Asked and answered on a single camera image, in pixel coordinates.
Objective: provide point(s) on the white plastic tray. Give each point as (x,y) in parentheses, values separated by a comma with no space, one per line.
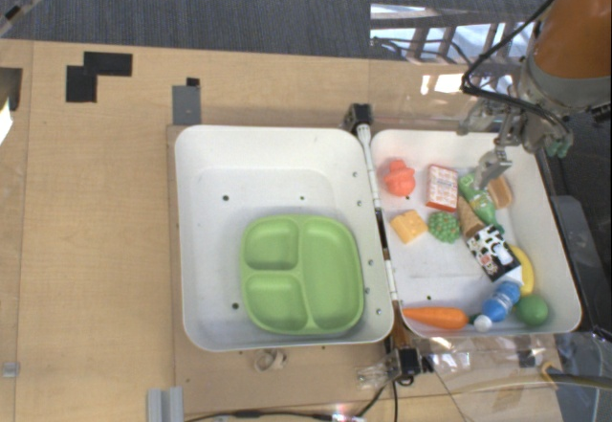
(440,272)
(215,181)

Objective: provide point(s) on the orange and white carton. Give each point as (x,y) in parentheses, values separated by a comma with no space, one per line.
(442,188)

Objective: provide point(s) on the green ball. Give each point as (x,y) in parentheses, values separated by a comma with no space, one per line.
(531,311)

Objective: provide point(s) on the orange-red lumpy toy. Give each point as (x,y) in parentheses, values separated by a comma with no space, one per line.
(399,178)

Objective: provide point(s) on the thin black and white rod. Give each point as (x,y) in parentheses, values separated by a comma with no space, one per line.
(370,171)

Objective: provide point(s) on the orange carrot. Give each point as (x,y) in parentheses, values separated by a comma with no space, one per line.
(437,317)

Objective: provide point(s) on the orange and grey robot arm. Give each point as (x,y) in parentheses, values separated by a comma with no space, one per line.
(578,28)

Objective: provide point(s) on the brown toy bread slice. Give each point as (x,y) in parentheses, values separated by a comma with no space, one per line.
(502,194)

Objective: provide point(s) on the green divided plate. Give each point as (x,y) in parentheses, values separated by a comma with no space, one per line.
(315,276)

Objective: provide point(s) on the yellow cheese wedge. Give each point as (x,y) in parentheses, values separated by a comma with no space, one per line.
(408,226)

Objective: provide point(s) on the blue bottle with white cap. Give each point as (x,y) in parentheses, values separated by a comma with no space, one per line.
(499,303)

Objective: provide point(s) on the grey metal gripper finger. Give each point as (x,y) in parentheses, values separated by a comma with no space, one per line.
(508,133)
(490,169)

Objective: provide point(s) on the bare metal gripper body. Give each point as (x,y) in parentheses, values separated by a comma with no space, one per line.
(540,128)

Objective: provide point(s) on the black and white milk carton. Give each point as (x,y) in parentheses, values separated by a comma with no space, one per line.
(492,252)

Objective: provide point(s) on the yellow banana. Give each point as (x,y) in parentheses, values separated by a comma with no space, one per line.
(526,272)

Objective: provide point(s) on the brown toy cone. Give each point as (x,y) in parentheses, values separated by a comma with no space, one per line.
(469,219)

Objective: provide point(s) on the beige rubber band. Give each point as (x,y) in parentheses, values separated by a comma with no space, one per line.
(270,361)

